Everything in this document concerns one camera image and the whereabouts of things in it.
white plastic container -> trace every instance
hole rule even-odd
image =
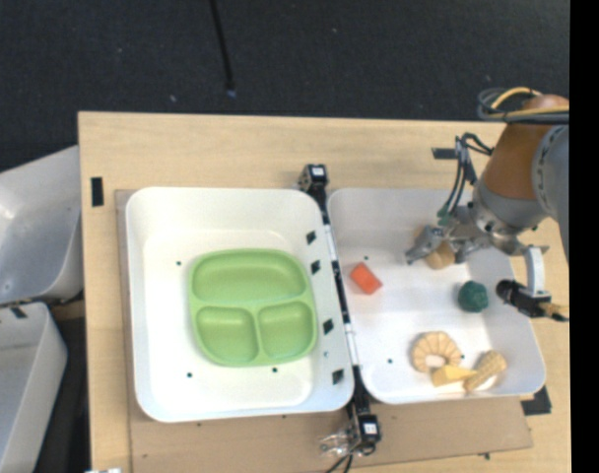
[[[424,260],[408,265],[404,251],[414,231],[435,224],[435,213],[448,191],[416,189],[341,189],[328,210],[344,277],[355,340],[367,390],[391,404],[466,397],[459,382],[435,387],[428,373],[417,372],[410,358],[420,334],[444,331],[457,344],[471,369],[494,349],[508,368],[472,396],[528,395],[545,383],[545,365],[531,322],[502,303],[495,287],[513,279],[509,258],[489,248],[472,253],[463,264],[433,270]],[[359,262],[381,280],[374,294],[361,291],[349,277]],[[489,306],[465,312],[457,293],[467,281],[487,288]]]
[[[165,422],[336,410],[354,389],[353,352],[366,389],[388,404],[536,392],[545,367],[531,323],[495,293],[499,280],[512,278],[507,256],[482,250],[465,264],[439,271],[424,261],[405,261],[414,230],[435,221],[446,195],[335,191],[328,203],[332,230],[326,230],[317,204],[296,190],[157,187],[134,193],[125,221],[134,384],[142,409]],[[307,243],[311,232],[316,239]],[[276,367],[228,368],[198,349],[188,315],[189,263],[234,248],[284,250],[307,271],[320,261],[320,271],[311,276],[319,337],[305,358]],[[334,257],[351,316],[348,335],[330,264]],[[383,283],[372,295],[349,277],[359,262]],[[481,313],[457,305],[459,288],[468,280],[487,287],[490,305]],[[333,327],[326,334],[327,321]],[[414,370],[410,351],[421,333],[437,330],[457,343],[464,368],[495,349],[508,369],[472,395],[460,383],[434,387],[428,373]]]
[[[78,146],[0,173],[0,304],[83,289]]]
[[[314,200],[294,190],[154,187],[131,196],[125,220],[134,385],[150,417],[179,422],[323,412],[349,401],[352,367]],[[213,363],[198,348],[188,267],[200,255],[235,248],[284,250],[303,263],[318,327],[316,345],[305,357],[235,368]],[[313,274],[315,261],[319,270]]]
[[[31,473],[67,362],[43,303],[0,309],[0,473]]]

orange block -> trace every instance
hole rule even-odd
[[[382,286],[382,282],[371,273],[371,270],[367,268],[365,263],[359,263],[350,272],[350,278],[354,280],[357,285],[367,294],[371,295],[378,288]]]

toy food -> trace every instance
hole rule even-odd
[[[488,306],[488,291],[486,291],[486,286],[469,280],[460,288],[457,295],[457,302],[465,311],[482,311]]]
[[[283,250],[204,253],[190,266],[187,292],[194,338],[219,365],[288,363],[317,341],[309,277],[301,261]]]
[[[427,356],[434,355],[444,358],[451,366],[461,363],[461,351],[453,340],[443,331],[431,331],[422,335],[414,344],[411,351],[412,364],[419,372],[428,372]]]
[[[441,270],[455,262],[455,253],[445,240],[436,250],[425,257],[425,261],[433,270]]]
[[[371,270],[364,263],[359,263],[353,268],[350,272],[350,278],[368,295],[371,295],[382,286],[382,282],[371,273]]]
[[[458,382],[465,380],[476,374],[474,370],[468,370],[466,368],[454,367],[452,365],[444,365],[433,372],[431,380],[435,387],[439,385],[446,385],[452,382]]]
[[[476,373],[464,380],[464,389],[468,392],[475,390],[491,376],[507,369],[507,361],[497,351],[488,351],[475,366]]]

wooden board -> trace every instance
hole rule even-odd
[[[332,458],[319,456],[317,441],[345,422],[345,415],[335,412],[164,425],[139,410],[126,378],[116,191],[152,185],[289,187],[307,163],[326,164],[333,189],[443,189],[452,184],[455,162],[434,160],[431,148],[452,147],[454,136],[465,131],[493,145],[501,130],[482,122],[81,113],[93,467],[136,473],[192,471],[193,464],[197,471],[322,471]],[[485,160],[475,159],[477,170],[483,169]],[[101,182],[101,205],[93,204],[92,179]],[[557,227],[546,222],[529,236],[552,247],[545,257],[548,289],[557,302],[568,303],[568,267]],[[521,261],[515,271],[520,278]],[[376,405],[385,439],[355,467],[390,473],[439,471],[451,464],[471,471],[480,466],[539,471],[542,463],[540,471],[553,471],[554,464],[556,471],[570,469],[568,325],[543,321],[535,329],[548,367],[553,414],[527,423],[514,398]],[[497,450],[515,451],[499,454],[494,465],[476,455]],[[460,455],[468,457],[407,464]],[[371,468],[374,464],[393,465]]]

